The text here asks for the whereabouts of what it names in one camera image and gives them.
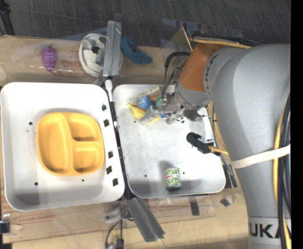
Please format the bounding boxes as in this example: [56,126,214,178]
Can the patterned colourful packet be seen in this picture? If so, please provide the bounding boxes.
[136,85,163,99]

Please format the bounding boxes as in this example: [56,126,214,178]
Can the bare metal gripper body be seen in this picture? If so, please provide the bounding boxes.
[156,92,207,122]

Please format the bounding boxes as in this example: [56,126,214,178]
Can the teal cloth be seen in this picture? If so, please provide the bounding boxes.
[120,36,154,65]

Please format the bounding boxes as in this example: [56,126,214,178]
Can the brown cardboard board red print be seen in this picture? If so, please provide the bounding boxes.
[0,35,250,244]

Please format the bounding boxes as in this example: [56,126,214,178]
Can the black cylinder on white bracket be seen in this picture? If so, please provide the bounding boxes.
[186,115,216,155]

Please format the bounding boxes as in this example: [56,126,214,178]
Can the yellow divided plate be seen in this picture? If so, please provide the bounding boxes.
[36,112,106,177]

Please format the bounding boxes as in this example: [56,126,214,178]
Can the purple grapes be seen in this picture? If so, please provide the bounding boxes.
[40,45,58,73]

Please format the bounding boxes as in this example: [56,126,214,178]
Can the green can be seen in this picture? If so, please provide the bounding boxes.
[163,167,182,191]

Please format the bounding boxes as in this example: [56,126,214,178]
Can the yellow banana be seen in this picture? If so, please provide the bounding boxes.
[126,102,161,125]

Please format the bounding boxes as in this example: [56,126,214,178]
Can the white plastic tray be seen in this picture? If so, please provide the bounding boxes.
[112,84,226,200]
[0,81,126,212]

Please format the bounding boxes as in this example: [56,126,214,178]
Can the blue ball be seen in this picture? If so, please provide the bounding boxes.
[137,95,152,111]

